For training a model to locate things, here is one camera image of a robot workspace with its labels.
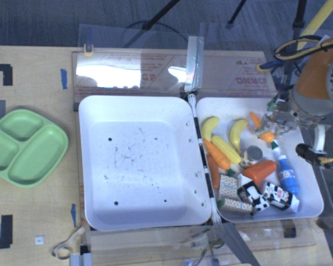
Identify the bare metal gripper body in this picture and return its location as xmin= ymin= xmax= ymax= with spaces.
xmin=263 ymin=92 xmax=306 ymax=135

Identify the small orange carrot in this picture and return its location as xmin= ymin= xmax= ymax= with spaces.
xmin=249 ymin=111 xmax=276 ymax=144

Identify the white and green small bottle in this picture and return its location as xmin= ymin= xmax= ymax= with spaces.
xmin=271 ymin=139 xmax=282 ymax=156

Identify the yellow banana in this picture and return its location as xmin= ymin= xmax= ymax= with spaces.
xmin=229 ymin=119 xmax=249 ymax=154
xmin=201 ymin=116 xmax=220 ymax=142

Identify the small can with grey lid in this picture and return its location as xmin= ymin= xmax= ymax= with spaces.
xmin=239 ymin=145 xmax=264 ymax=168

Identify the yellow corn cob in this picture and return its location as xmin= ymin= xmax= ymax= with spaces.
xmin=210 ymin=135 xmax=243 ymax=165

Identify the large orange carrot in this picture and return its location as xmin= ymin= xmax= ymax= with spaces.
xmin=243 ymin=160 xmax=278 ymax=185

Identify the blue bottle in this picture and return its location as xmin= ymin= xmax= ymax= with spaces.
xmin=277 ymin=155 xmax=300 ymax=196

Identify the orange carrot with green end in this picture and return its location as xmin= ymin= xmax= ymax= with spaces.
xmin=203 ymin=139 xmax=237 ymax=177

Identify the brown cardboard board red print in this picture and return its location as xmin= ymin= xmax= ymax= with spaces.
xmin=72 ymin=50 xmax=317 ymax=249

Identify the thin black and white rod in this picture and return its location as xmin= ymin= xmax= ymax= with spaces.
xmin=186 ymin=93 xmax=221 ymax=224

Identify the cow print carton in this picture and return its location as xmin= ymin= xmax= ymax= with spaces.
xmin=236 ymin=173 xmax=271 ymax=213
xmin=262 ymin=182 xmax=300 ymax=213

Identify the slim orange carrot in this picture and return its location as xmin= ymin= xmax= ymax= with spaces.
xmin=206 ymin=154 xmax=221 ymax=191

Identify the beige patterned carton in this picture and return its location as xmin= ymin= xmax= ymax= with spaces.
xmin=216 ymin=197 xmax=256 ymax=216
xmin=216 ymin=174 xmax=240 ymax=201

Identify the white plastic tray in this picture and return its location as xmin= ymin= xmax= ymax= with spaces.
xmin=78 ymin=95 xmax=213 ymax=232
xmin=195 ymin=96 xmax=325 ymax=223

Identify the green divided plate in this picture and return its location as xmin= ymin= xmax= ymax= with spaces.
xmin=0 ymin=109 xmax=69 ymax=188

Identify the black cylinder on white bracket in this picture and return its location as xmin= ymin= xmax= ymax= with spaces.
xmin=295 ymin=124 xmax=333 ymax=167

